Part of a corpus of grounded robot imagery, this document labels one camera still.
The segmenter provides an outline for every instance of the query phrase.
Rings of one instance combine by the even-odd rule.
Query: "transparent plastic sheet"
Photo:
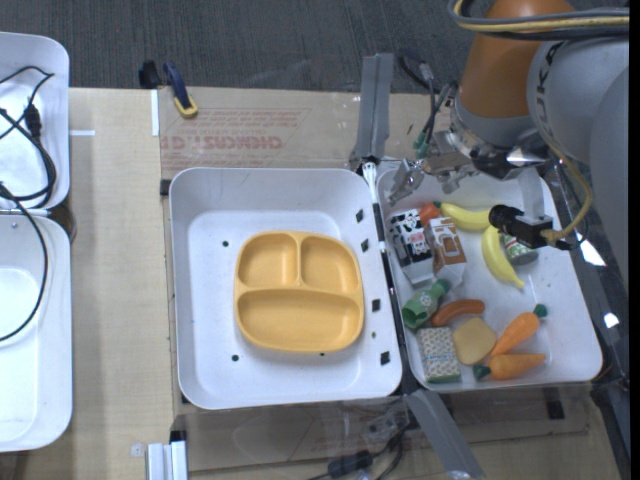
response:
[[[198,116],[191,120],[179,117],[171,88],[160,89],[165,188],[173,176],[190,167],[349,168],[359,109],[359,93],[353,89],[321,93],[287,91],[286,84],[277,90],[189,87],[199,107]],[[391,134],[385,161],[414,158],[412,143],[428,118],[428,103],[423,94],[391,95]],[[445,129],[448,124],[448,110],[443,108],[436,119],[436,130]],[[559,197],[559,202],[564,203],[562,194]],[[168,204],[165,217],[168,219]],[[167,229],[171,305],[171,237]],[[175,354],[173,311],[174,307],[170,307]],[[584,383],[442,396],[475,451],[482,450],[483,443],[499,440],[587,432],[600,417],[589,403],[590,390],[591,385]],[[189,467],[195,478],[234,478],[245,473],[247,478],[313,478],[326,473],[328,462],[338,456],[355,453],[364,445],[370,446],[370,451],[380,445],[368,433],[370,422],[388,424],[389,404],[400,399],[391,396],[364,400],[361,405],[350,402],[206,411],[190,404],[174,379],[172,430],[186,431],[190,436]],[[445,471],[423,432],[411,430],[406,436],[404,448],[411,453],[404,454],[401,465],[389,478],[457,478],[457,472]],[[313,444],[305,443],[305,439],[312,438]],[[282,440],[293,448],[280,449],[278,443]],[[220,448],[219,443],[228,443],[233,450]],[[382,459],[378,467],[384,468]],[[514,465],[512,473],[522,474],[519,467]],[[366,473],[354,472],[342,478],[377,478],[375,475],[381,470],[375,468],[376,464]]]

